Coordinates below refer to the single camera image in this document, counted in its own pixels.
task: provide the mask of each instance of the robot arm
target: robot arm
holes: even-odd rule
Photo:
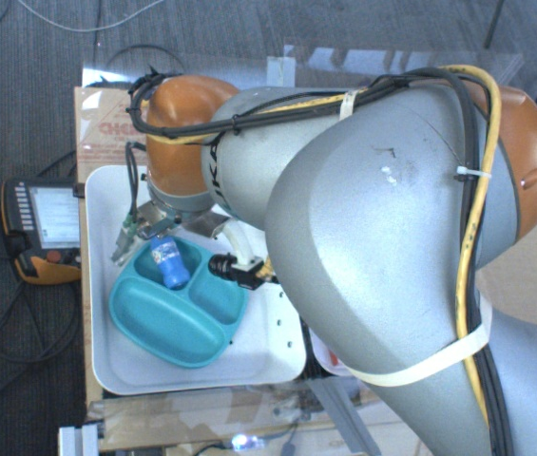
[[[537,107],[467,70],[449,72],[470,108],[443,70],[418,70],[353,92],[232,93],[194,126],[148,128],[135,106],[132,117],[145,133],[202,144],[206,192],[189,196],[265,231],[283,290],[363,379],[431,359],[485,323],[474,270],[537,223]],[[537,326],[493,311],[474,357],[372,388],[436,456],[537,454]]]

